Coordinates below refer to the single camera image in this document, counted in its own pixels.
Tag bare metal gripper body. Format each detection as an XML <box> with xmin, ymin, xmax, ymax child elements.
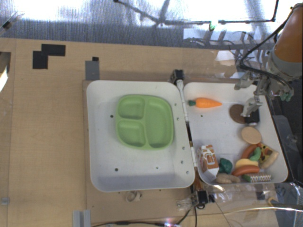
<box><xmin>250</xmin><ymin>70</ymin><xmax>293</xmax><ymax>101</ymax></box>

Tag beige round biscuit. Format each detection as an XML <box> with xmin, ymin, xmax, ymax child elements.
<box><xmin>241</xmin><ymin>126</ymin><xmax>262</xmax><ymax>145</ymax></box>

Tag brown round biscuit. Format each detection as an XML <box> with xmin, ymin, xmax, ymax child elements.
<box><xmin>229</xmin><ymin>104</ymin><xmax>247</xmax><ymax>124</ymax></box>

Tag white plastic tray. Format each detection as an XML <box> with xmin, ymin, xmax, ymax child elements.
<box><xmin>183</xmin><ymin>81</ymin><xmax>289</xmax><ymax>185</ymax></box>
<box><xmin>86</xmin><ymin>79</ymin><xmax>196</xmax><ymax>193</ymax></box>

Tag black block with wires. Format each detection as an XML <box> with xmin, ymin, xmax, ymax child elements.
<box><xmin>172</xmin><ymin>69</ymin><xmax>185</xmax><ymax>81</ymax></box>
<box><xmin>196</xmin><ymin>190</ymin><xmax>211</xmax><ymax>209</ymax></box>

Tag dark green broccoli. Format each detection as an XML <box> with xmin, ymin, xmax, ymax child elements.
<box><xmin>218</xmin><ymin>157</ymin><xmax>234</xmax><ymax>175</ymax></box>

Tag black and white thin rod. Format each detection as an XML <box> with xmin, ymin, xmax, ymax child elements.
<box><xmin>176</xmin><ymin>79</ymin><xmax>199</xmax><ymax>189</ymax></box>

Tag orange carrot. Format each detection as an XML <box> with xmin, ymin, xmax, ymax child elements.
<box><xmin>187</xmin><ymin>97</ymin><xmax>223</xmax><ymax>109</ymax></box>

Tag pizza slice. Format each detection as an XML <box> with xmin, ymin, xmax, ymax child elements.
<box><xmin>258</xmin><ymin>143</ymin><xmax>279</xmax><ymax>170</ymax></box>

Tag orange-red sausage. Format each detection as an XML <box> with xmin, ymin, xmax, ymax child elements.
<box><xmin>241</xmin><ymin>143</ymin><xmax>259</xmax><ymax>161</ymax></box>
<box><xmin>231</xmin><ymin>165</ymin><xmax>261</xmax><ymax>177</ymax></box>

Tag light green curved vegetable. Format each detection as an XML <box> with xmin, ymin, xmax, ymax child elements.
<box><xmin>249</xmin><ymin>146</ymin><xmax>262</xmax><ymax>162</ymax></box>

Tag beige lumpy toy food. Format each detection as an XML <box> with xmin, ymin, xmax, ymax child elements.
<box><xmin>215</xmin><ymin>172</ymin><xmax>241</xmax><ymax>184</ymax></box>

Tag green divided plate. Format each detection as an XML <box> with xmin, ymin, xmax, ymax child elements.
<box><xmin>115</xmin><ymin>94</ymin><xmax>175</xmax><ymax>151</ymax></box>

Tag white and brown carton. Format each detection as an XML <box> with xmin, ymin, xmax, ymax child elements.
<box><xmin>196</xmin><ymin>144</ymin><xmax>220</xmax><ymax>178</ymax></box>

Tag green and white patterned packet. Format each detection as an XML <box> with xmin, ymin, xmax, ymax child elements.
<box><xmin>242</xmin><ymin>173</ymin><xmax>272</xmax><ymax>183</ymax></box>

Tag yellow banana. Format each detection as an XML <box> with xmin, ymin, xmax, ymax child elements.
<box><xmin>234</xmin><ymin>158</ymin><xmax>258</xmax><ymax>169</ymax></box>

